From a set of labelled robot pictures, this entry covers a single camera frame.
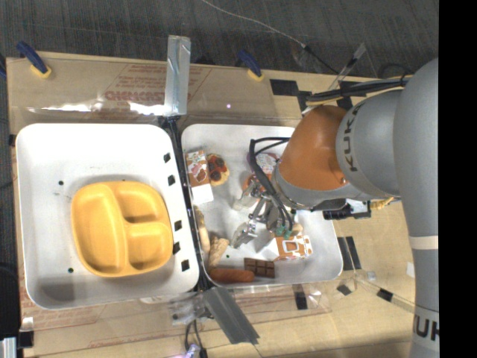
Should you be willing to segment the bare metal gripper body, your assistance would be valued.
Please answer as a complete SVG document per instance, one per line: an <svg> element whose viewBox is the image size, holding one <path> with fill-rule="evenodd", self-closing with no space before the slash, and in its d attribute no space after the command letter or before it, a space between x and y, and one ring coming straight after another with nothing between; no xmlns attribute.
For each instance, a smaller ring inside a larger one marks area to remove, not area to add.
<svg viewBox="0 0 477 358"><path fill-rule="evenodd" d="M294 221L283 204L268 193L257 180L249 183L251 198L258 200L249 215L247 230L255 233L258 224L263 224L269 233L293 233Z"/></svg>

